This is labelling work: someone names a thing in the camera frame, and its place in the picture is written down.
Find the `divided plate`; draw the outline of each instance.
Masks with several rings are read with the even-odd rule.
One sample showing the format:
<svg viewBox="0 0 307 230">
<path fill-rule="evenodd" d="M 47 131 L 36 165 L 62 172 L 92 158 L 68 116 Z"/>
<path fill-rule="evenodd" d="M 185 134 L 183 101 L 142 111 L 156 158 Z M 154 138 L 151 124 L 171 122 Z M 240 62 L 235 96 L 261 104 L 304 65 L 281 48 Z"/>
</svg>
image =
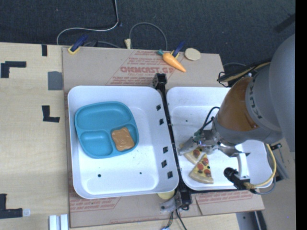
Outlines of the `divided plate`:
<svg viewBox="0 0 307 230">
<path fill-rule="evenodd" d="M 75 114 L 75 126 L 84 152 L 95 159 L 131 152 L 138 145 L 139 132 L 130 109 L 121 102 L 102 102 L 81 107 Z M 112 132 L 126 127 L 134 141 L 130 149 L 119 151 Z"/>
</svg>

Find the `white tray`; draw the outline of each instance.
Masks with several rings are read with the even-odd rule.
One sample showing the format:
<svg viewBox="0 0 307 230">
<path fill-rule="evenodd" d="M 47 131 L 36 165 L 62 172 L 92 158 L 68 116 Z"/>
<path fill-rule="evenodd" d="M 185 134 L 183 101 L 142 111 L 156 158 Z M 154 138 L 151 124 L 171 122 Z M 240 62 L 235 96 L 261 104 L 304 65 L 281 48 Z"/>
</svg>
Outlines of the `white tray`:
<svg viewBox="0 0 307 230">
<path fill-rule="evenodd" d="M 168 109 L 177 148 L 202 126 L 212 107 L 221 105 L 228 90 L 228 88 L 218 87 L 174 87 L 167 92 Z M 212 115 L 215 116 L 216 113 L 217 109 L 212 112 Z M 249 140 L 237 145 L 236 149 L 250 152 L 247 156 L 247 164 L 251 183 L 262 183 L 269 178 L 272 170 L 262 142 Z M 235 189 L 232 182 L 224 176 L 224 169 L 231 167 L 238 170 L 237 158 L 229 158 L 216 150 L 213 154 L 208 155 L 208 159 L 214 184 L 203 184 L 191 179 L 189 173 L 195 165 L 183 155 L 178 156 L 184 183 L 197 191 Z"/>
<path fill-rule="evenodd" d="M 74 115 L 85 105 L 118 101 L 132 112 L 137 147 L 124 155 L 93 159 L 79 143 Z M 68 94 L 73 186 L 83 198 L 162 193 L 179 182 L 161 95 L 150 87 L 77 86 Z"/>
</svg>

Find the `yellow cable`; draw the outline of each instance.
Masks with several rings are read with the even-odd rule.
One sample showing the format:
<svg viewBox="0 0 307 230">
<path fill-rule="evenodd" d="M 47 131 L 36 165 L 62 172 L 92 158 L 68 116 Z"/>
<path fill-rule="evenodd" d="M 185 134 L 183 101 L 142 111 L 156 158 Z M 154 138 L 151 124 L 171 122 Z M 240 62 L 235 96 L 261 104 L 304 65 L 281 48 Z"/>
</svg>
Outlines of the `yellow cable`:
<svg viewBox="0 0 307 230">
<path fill-rule="evenodd" d="M 260 183 L 260 184 L 251 184 L 251 183 L 244 183 L 244 186 L 246 187 L 246 189 L 256 189 L 260 186 L 264 186 L 266 185 L 267 183 L 270 182 L 270 180 L 273 179 L 273 177 L 275 176 L 275 173 L 276 173 L 276 169 L 277 169 L 277 165 L 276 165 L 276 160 L 275 160 L 275 157 L 274 157 L 274 154 L 273 154 L 273 151 L 272 149 L 270 148 L 270 146 L 268 144 L 265 144 L 265 146 L 267 147 L 268 151 L 269 151 L 269 154 L 273 160 L 273 172 L 271 174 L 271 176 L 263 183 Z"/>
<path fill-rule="evenodd" d="M 266 66 L 266 65 L 268 65 L 268 64 L 270 64 L 270 62 L 262 63 L 262 64 L 256 66 L 253 70 L 259 69 L 259 68 L 264 67 L 264 66 Z M 223 81 L 220 81 L 220 82 L 229 82 L 229 81 L 231 81 L 231 80 L 234 80 L 234 79 L 237 79 L 237 78 L 239 78 L 239 77 L 242 77 L 243 75 L 245 75 L 246 73 L 248 73 L 249 71 L 251 71 L 251 69 L 252 69 L 252 68 L 247 69 L 247 70 L 245 70 L 245 71 L 243 71 L 243 72 L 241 72 L 241 73 L 239 73 L 239 74 L 237 74 L 237 75 L 231 76 L 231 77 L 229 77 L 229 78 L 227 78 L 227 79 L 224 79 Z"/>
</svg>

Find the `toy pizza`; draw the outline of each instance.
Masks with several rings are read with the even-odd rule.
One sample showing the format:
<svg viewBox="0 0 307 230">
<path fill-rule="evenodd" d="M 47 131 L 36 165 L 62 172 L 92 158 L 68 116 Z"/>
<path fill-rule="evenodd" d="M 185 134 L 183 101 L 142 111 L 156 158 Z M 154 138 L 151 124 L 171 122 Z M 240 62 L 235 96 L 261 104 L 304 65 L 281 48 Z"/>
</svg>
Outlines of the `toy pizza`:
<svg viewBox="0 0 307 230">
<path fill-rule="evenodd" d="M 190 172 L 189 177 L 193 180 L 205 184 L 213 184 L 214 180 L 211 176 L 211 169 L 209 166 L 209 160 L 205 153 L 200 161 L 195 165 L 194 169 Z"/>
<path fill-rule="evenodd" d="M 197 147 L 193 151 L 186 152 L 184 156 L 189 160 L 191 163 L 196 164 L 199 158 L 201 157 L 202 148 Z"/>
</svg>

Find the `white cable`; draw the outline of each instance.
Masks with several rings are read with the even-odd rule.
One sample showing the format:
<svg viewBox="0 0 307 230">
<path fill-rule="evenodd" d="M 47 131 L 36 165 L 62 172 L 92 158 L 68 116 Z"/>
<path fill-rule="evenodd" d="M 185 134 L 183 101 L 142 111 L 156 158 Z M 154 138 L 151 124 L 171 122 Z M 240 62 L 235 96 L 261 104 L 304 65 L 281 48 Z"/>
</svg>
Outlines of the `white cable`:
<svg viewBox="0 0 307 230">
<path fill-rule="evenodd" d="M 166 38 L 166 35 L 164 34 L 164 32 L 158 27 L 156 26 L 155 24 L 152 24 L 152 23 L 148 23 L 148 22 L 140 22 L 140 23 L 137 23 L 135 24 L 134 26 L 131 27 L 130 29 L 130 32 L 129 32 L 129 39 L 131 40 L 131 34 L 132 34 L 132 31 L 133 29 L 136 27 L 136 26 L 139 26 L 139 25 L 150 25 L 150 26 L 153 26 L 154 28 L 156 28 L 163 36 L 164 38 L 164 41 L 165 41 L 165 50 L 167 51 L 167 38 Z"/>
<path fill-rule="evenodd" d="M 57 36 L 57 45 L 59 45 L 59 37 L 66 31 L 70 31 L 70 30 L 85 30 L 85 31 L 92 31 L 92 32 L 108 32 L 113 30 L 115 27 L 117 27 L 118 23 L 119 23 L 119 18 L 118 18 L 118 11 L 117 11 L 117 2 L 116 0 L 114 0 L 114 4 L 115 4 L 115 13 L 116 13 L 116 23 L 108 28 L 108 29 L 91 29 L 91 28 L 84 28 L 84 27 L 72 27 L 72 28 L 67 28 L 63 31 L 61 31 L 59 33 L 59 35 Z"/>
</svg>

